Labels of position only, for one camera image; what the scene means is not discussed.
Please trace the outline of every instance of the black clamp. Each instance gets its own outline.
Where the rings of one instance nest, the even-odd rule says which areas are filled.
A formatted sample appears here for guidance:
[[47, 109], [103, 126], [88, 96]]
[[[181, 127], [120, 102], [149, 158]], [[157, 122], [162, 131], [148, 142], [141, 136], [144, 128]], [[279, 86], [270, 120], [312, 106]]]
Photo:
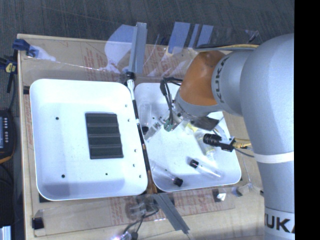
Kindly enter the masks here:
[[0, 70], [5, 70], [5, 72], [10, 74], [6, 88], [7, 93], [10, 93], [11, 91], [14, 75], [18, 74], [18, 51], [26, 51], [26, 55], [30, 57], [37, 57], [39, 54], [37, 49], [23, 39], [14, 40], [12, 48], [14, 49], [12, 56], [4, 56], [4, 58], [0, 57]]
[[203, 136], [203, 143], [214, 146], [220, 147], [224, 151], [232, 152], [235, 147], [233, 144], [236, 142], [235, 137], [230, 137], [228, 140], [223, 140], [221, 136], [217, 134], [210, 134], [206, 133]]
[[136, 77], [136, 74], [134, 72], [127, 71], [127, 72], [124, 72], [124, 73], [120, 74], [118, 82], [124, 84], [125, 86], [128, 86], [128, 84], [127, 84], [128, 80], [135, 81], [136, 79], [137, 79], [137, 77]]

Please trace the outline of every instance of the white tape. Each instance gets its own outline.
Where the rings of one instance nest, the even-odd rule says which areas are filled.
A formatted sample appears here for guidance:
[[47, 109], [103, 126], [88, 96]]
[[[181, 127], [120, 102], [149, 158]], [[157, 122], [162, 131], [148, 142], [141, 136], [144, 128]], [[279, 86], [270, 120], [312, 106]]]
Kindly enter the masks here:
[[254, 154], [254, 158], [259, 163], [264, 164], [278, 164], [295, 160], [295, 152], [283, 154]]

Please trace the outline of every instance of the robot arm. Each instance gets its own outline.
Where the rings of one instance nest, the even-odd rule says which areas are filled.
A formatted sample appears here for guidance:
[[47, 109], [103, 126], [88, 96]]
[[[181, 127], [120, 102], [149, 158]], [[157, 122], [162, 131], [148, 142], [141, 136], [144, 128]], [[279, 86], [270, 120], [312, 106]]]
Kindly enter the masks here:
[[184, 118], [244, 118], [263, 184], [265, 239], [295, 239], [294, 35], [252, 51], [200, 53], [175, 102]]

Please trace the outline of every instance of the gray carpet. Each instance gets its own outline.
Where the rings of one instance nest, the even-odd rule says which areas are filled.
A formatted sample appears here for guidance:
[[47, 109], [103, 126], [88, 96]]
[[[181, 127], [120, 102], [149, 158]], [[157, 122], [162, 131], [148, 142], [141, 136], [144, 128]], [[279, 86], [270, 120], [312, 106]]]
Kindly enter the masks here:
[[[174, 22], [257, 30], [264, 42], [293, 33], [295, 0], [0, 0], [0, 57], [13, 53], [18, 33], [107, 40], [120, 24], [148, 25], [148, 43], [169, 35]], [[0, 108], [10, 103], [0, 71]], [[19, 116], [18, 98], [12, 108]], [[4, 163], [12, 172], [12, 161]], [[0, 179], [5, 177], [0, 170]], [[12, 198], [0, 184], [0, 224], [10, 224]]]

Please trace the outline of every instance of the metal bracket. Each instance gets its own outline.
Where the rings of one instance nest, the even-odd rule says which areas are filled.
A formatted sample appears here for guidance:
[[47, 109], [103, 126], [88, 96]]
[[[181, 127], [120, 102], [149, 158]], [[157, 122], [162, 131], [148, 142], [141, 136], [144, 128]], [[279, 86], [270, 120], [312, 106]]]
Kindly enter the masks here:
[[145, 50], [147, 42], [147, 24], [137, 22], [133, 32], [129, 71], [134, 73], [143, 72]]
[[184, 219], [181, 217], [179, 212], [176, 210], [176, 207], [173, 205], [168, 195], [166, 193], [154, 194], [153, 198], [161, 207], [173, 228], [176, 231], [182, 230], [183, 233], [188, 234], [190, 228], [185, 223]]

